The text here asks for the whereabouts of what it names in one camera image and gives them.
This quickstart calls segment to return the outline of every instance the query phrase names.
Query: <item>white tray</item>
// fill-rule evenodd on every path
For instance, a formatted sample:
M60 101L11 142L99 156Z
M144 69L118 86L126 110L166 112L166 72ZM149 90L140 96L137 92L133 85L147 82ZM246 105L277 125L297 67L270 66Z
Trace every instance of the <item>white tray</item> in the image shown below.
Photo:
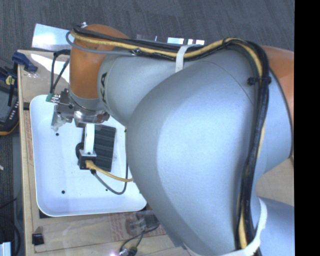
M48 216L73 216L135 212L147 204L134 182L126 191L116 195L94 177L89 170L80 170L75 147L81 142L83 129L66 123L58 130L51 129L55 104L46 102L46 95L35 97L30 103L36 200L39 209ZM111 173L126 175L125 127L115 119L103 123L115 127L114 154ZM116 191L124 182L97 174Z

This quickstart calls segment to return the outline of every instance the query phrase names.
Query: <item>clamp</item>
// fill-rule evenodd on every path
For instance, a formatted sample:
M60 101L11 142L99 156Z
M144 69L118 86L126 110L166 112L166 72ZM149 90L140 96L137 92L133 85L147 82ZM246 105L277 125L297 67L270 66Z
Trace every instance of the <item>clamp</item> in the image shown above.
M0 80L3 80L5 84L10 87L8 100L9 107L11 107L14 90L15 88L18 88L18 65L24 65L24 70L31 74L36 73L36 71L38 70L38 67L33 65L31 61L21 52L14 52L11 59L13 61L13 68L8 68L7 66L5 66L4 68L0 67Z

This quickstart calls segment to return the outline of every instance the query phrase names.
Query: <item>multimeter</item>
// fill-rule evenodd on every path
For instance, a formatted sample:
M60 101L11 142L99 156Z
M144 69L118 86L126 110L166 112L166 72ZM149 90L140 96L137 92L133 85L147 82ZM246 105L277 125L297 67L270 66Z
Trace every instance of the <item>multimeter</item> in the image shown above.
M0 136L10 134L19 122L19 101L15 91L8 106L10 90L0 86Z

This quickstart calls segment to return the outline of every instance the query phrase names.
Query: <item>gray carpet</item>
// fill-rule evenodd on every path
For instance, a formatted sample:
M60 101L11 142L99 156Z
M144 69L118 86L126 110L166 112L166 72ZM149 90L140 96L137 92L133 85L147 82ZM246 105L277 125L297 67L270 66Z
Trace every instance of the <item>gray carpet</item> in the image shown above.
M1 0L0 57L31 49L35 25L69 30L104 24L130 38L192 38L207 43L238 37L294 51L295 0ZM8 64L0 59L0 67ZM11 135L0 136L0 206L13 199ZM13 220L13 205L0 209ZM8 239L14 233L4 228Z

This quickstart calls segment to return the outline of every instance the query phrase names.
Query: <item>white velcro strap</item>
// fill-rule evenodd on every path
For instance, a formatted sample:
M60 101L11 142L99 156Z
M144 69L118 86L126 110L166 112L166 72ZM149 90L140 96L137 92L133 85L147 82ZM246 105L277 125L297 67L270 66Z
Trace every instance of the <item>white velcro strap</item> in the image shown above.
M260 201L261 212L260 212L260 218L258 222L258 227L255 232L254 239L245 248L229 252L227 254L224 254L223 256L252 256L258 250L261 243L260 234L261 234L261 231L266 227L267 216L268 216L267 206L265 202L262 201L260 198L259 198L259 201Z
M175 72L184 68L184 56L189 47L196 46L196 44L187 44L180 47L175 58Z

